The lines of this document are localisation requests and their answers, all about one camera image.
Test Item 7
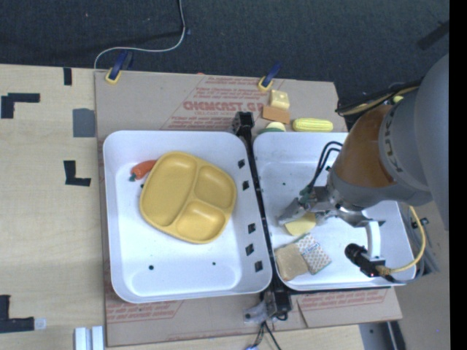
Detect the brown cardboard board red print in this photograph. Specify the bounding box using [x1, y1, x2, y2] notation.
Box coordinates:
[93, 70, 404, 348]

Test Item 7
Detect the black cylinder on white bracket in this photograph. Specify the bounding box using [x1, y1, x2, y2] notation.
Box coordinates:
[344, 219, 387, 279]

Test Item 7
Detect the orange carrot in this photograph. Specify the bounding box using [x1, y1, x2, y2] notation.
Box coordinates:
[128, 159, 158, 182]

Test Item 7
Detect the white plastic tray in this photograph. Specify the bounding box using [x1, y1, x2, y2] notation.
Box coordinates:
[252, 132, 417, 292]
[102, 130, 273, 304]

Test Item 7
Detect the yellow corn cob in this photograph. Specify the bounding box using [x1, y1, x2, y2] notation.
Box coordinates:
[291, 117, 334, 133]

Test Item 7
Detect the white packet with red dots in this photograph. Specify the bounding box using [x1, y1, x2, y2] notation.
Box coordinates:
[294, 233, 333, 276]

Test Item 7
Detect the tan bread slice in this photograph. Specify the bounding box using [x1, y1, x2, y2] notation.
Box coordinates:
[274, 243, 309, 282]

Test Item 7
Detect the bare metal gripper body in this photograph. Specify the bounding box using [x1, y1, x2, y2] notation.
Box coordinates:
[304, 187, 366, 228]

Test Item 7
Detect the brown square cracker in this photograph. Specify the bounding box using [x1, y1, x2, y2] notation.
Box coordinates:
[261, 105, 292, 125]

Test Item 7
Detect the yellow divided plate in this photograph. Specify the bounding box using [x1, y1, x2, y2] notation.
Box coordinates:
[139, 151, 239, 245]

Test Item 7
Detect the black block with thin wires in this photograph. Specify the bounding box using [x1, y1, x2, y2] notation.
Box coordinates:
[260, 288, 293, 321]
[233, 111, 255, 136]

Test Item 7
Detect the thin black rod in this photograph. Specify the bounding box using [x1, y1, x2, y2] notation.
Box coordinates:
[242, 124, 281, 293]

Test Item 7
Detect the pale yellow round slice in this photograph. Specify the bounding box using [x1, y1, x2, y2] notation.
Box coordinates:
[284, 211, 317, 238]

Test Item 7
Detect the yellow cheese block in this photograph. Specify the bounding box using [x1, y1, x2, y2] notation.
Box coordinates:
[269, 89, 291, 110]

